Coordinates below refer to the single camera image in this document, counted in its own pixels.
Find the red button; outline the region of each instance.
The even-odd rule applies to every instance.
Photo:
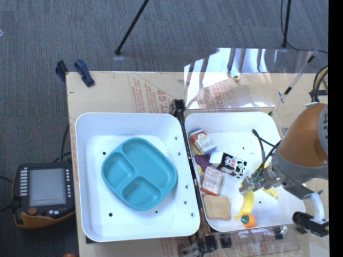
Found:
[[[34,216],[34,215],[36,215],[36,213],[37,213],[37,209],[36,209],[36,208],[29,208],[29,209],[27,210],[27,213],[28,213],[28,215]]]

